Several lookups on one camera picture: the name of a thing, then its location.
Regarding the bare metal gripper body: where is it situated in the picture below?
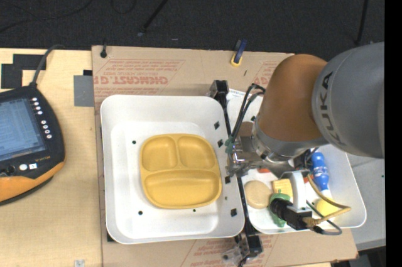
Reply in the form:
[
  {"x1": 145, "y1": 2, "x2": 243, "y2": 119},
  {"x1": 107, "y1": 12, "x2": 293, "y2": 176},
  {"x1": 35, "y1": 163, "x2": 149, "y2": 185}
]
[{"x1": 233, "y1": 134, "x2": 283, "y2": 168}]

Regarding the tan round biscuit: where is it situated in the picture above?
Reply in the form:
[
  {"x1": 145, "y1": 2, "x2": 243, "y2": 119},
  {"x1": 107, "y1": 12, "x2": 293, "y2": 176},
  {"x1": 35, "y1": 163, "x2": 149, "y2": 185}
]
[{"x1": 244, "y1": 180, "x2": 273, "y2": 210}]

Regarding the thin black rod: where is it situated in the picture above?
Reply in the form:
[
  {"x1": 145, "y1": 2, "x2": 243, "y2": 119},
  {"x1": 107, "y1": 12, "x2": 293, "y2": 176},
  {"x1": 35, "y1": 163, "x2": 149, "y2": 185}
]
[{"x1": 219, "y1": 92, "x2": 257, "y2": 240}]

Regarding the yellow square cracker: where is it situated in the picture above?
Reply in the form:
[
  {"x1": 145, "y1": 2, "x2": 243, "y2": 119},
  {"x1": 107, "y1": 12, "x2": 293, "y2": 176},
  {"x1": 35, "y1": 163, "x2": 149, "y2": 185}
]
[{"x1": 271, "y1": 178, "x2": 293, "y2": 198}]

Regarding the yellow divided plate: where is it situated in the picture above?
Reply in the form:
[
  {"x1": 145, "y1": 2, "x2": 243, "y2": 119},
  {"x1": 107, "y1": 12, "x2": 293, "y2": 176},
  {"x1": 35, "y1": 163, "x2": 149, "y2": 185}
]
[{"x1": 139, "y1": 133, "x2": 223, "y2": 209}]

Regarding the green toy vegetable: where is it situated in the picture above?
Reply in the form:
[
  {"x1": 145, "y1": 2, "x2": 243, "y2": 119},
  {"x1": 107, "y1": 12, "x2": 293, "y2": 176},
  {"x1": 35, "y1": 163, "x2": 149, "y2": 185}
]
[{"x1": 268, "y1": 190, "x2": 290, "y2": 228}]

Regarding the blue and white bottle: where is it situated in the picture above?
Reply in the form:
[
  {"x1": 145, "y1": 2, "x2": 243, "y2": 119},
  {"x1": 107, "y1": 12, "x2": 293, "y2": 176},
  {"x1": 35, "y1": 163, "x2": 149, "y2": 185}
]
[{"x1": 309, "y1": 151, "x2": 334, "y2": 198}]

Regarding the brown cardboard board red print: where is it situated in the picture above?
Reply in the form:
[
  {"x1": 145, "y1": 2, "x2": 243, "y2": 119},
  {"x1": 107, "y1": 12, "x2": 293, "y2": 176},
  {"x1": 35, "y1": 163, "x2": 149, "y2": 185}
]
[{"x1": 90, "y1": 45, "x2": 359, "y2": 267}]

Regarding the white plastic tray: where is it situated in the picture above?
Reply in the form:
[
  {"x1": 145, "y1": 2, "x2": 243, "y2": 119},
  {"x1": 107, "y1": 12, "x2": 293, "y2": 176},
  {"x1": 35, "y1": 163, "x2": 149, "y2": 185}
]
[
  {"x1": 100, "y1": 94, "x2": 246, "y2": 244},
  {"x1": 225, "y1": 88, "x2": 367, "y2": 235}
]

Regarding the black cylinder on white bracket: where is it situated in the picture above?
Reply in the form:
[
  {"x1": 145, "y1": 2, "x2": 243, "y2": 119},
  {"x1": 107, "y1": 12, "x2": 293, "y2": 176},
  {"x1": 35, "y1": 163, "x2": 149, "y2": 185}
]
[{"x1": 268, "y1": 170, "x2": 313, "y2": 231}]

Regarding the black block with thin wires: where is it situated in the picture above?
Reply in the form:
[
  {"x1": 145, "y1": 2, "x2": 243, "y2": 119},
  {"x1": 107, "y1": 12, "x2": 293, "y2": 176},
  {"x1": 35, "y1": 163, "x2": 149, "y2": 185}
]
[
  {"x1": 246, "y1": 234, "x2": 264, "y2": 258},
  {"x1": 210, "y1": 79, "x2": 229, "y2": 99}
]

